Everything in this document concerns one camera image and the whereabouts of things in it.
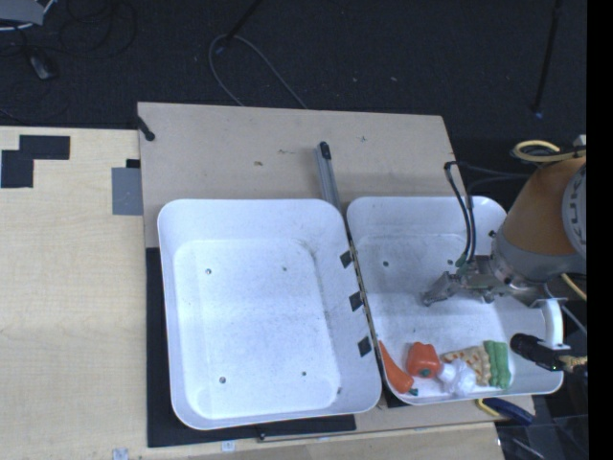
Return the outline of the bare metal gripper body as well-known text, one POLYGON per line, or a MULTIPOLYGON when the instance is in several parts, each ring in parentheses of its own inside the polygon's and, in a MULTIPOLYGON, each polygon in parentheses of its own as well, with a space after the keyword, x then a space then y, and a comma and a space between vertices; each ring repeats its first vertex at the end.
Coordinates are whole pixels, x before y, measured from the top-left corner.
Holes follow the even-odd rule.
POLYGON ((504 259, 475 256, 457 263, 453 281, 464 291, 492 303, 498 297, 514 297, 529 306, 540 297, 540 284, 521 275, 504 259))

